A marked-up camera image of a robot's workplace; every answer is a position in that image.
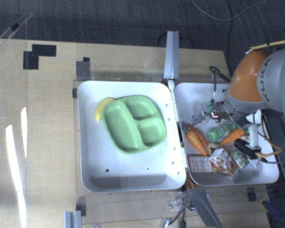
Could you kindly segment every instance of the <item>toy vegetable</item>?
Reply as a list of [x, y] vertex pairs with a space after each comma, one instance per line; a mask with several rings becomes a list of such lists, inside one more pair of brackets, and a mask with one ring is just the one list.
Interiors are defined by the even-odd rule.
[[219, 144], [225, 145], [225, 144], [234, 142], [236, 139], [240, 139], [241, 137], [243, 137], [244, 134], [245, 134], [244, 129], [237, 128], [231, 131]]
[[204, 145], [204, 147], [208, 146], [207, 140], [205, 139], [205, 137], [203, 136], [203, 134], [199, 130], [197, 130], [195, 127], [192, 127], [188, 124], [187, 124], [187, 129], [194, 131], [198, 135], [198, 137], [199, 137], [201, 143]]
[[188, 142], [203, 156], [208, 156], [205, 147], [199, 139], [198, 135], [193, 130], [188, 130], [186, 127], [184, 127], [183, 130], [186, 132], [185, 136]]

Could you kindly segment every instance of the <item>banana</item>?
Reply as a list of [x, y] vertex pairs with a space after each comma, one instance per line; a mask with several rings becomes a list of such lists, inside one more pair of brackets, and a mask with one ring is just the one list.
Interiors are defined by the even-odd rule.
[[99, 122], [102, 119], [104, 106], [113, 100], [115, 100], [115, 99], [114, 98], [106, 98], [106, 99], [103, 99], [101, 102], [98, 103], [98, 105], [95, 108], [95, 112], [94, 112], [94, 116], [95, 116], [96, 121]]

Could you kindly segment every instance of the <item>green plate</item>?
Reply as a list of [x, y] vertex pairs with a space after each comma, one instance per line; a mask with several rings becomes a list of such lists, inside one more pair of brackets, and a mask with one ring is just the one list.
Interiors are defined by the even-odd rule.
[[150, 149], [167, 135], [157, 107], [142, 95], [111, 101], [104, 107], [102, 118], [112, 142], [125, 153]]

